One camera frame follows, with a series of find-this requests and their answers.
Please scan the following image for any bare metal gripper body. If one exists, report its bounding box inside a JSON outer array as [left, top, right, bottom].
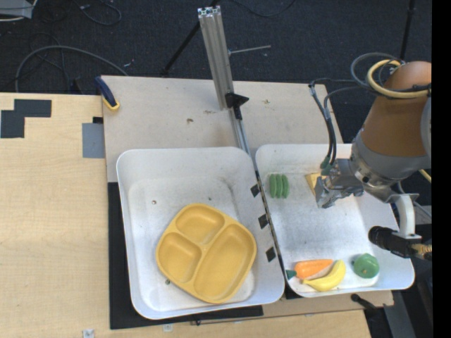
[[324, 158, 402, 201]]

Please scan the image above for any yellow wedge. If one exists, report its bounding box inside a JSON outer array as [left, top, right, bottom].
[[304, 172, 328, 194]]

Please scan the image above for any white plastic tray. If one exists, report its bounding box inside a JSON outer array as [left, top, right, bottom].
[[254, 143, 416, 299], [116, 146, 286, 320]]

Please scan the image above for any green pea pod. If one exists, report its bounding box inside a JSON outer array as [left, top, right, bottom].
[[268, 173, 291, 200]]

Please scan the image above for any thin black and white rod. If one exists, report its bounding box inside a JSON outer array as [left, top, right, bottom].
[[253, 167, 285, 275]]

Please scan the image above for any orange carrot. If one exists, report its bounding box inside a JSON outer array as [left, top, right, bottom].
[[285, 258, 335, 281]]

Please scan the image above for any green apple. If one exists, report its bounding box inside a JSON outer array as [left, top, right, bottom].
[[352, 252, 381, 280]]

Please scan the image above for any yellow banana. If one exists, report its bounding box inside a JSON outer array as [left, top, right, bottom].
[[301, 258, 347, 293]]

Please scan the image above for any yellow divided plate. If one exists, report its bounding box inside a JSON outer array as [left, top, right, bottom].
[[155, 203, 258, 305]]

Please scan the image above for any pale wood board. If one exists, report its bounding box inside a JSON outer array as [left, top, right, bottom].
[[101, 75, 395, 327]]

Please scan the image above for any black cylinder on white bracket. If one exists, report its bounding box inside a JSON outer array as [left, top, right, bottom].
[[368, 193, 424, 259]]

